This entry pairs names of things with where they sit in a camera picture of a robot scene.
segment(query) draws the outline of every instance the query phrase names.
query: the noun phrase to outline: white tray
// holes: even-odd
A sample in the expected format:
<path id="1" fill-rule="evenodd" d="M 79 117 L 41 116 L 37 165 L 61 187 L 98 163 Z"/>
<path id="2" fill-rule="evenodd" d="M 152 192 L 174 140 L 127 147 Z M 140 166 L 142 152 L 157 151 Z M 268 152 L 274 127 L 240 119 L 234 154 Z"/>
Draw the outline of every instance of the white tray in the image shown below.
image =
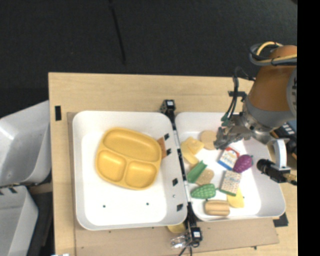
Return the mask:
<path id="1" fill-rule="evenodd" d="M 105 131 L 113 127 L 138 131 L 156 140 L 169 134 L 165 145 L 171 154 L 161 161 L 157 179 L 150 188 L 132 190 L 109 183 L 98 175 L 96 151 Z M 75 214 L 85 229 L 167 226 L 185 220 L 187 196 L 172 125 L 164 114 L 83 111 L 75 115 L 72 133 Z"/>
<path id="2" fill-rule="evenodd" d="M 188 137 L 200 140 L 200 133 L 205 130 L 217 132 L 221 125 L 221 117 L 224 113 L 211 112 L 183 112 L 176 116 L 175 124 L 180 143 Z M 207 215 L 204 211 L 204 200 L 192 198 L 192 208 L 195 215 L 202 221 L 234 220 L 262 217 L 281 216 L 286 204 L 280 188 L 280 185 L 271 180 L 267 175 L 262 174 L 256 164 L 259 159 L 271 159 L 268 147 L 255 139 L 241 140 L 231 144 L 232 147 L 240 151 L 241 155 L 249 154 L 253 156 L 253 166 L 242 173 L 239 187 L 244 196 L 244 208 L 230 208 L 228 217 Z M 222 150 L 202 149 L 196 157 L 207 164 L 207 168 L 214 171 L 214 177 L 211 181 L 216 188 L 220 186 L 223 171 L 217 161 Z M 185 171 L 190 171 L 190 165 L 184 161 Z M 196 184 L 189 184 L 189 191 L 197 187 Z M 212 199 L 226 200 L 226 194 L 217 190 L 216 196 Z"/>

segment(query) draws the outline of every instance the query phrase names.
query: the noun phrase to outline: toy waffle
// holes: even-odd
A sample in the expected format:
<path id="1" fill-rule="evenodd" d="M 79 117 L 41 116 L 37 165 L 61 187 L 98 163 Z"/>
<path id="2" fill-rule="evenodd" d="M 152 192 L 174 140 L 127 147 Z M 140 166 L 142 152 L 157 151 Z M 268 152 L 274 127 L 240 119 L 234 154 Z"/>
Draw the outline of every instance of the toy waffle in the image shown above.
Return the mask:
<path id="1" fill-rule="evenodd" d="M 143 133 L 109 129 L 102 137 L 95 158 L 100 177 L 133 190 L 150 187 L 156 180 L 162 152 L 159 143 Z"/>

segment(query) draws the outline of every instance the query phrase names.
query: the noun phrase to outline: yellow plate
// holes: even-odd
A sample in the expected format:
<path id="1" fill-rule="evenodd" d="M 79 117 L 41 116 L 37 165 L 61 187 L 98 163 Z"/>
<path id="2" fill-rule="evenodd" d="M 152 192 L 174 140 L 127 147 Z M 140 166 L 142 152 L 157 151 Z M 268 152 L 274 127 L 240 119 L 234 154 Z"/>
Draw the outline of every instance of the yellow plate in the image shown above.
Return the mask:
<path id="1" fill-rule="evenodd" d="M 110 183 L 143 190 L 155 182 L 161 159 L 161 147 L 154 138 L 116 127 L 103 135 L 95 167 L 100 177 Z"/>

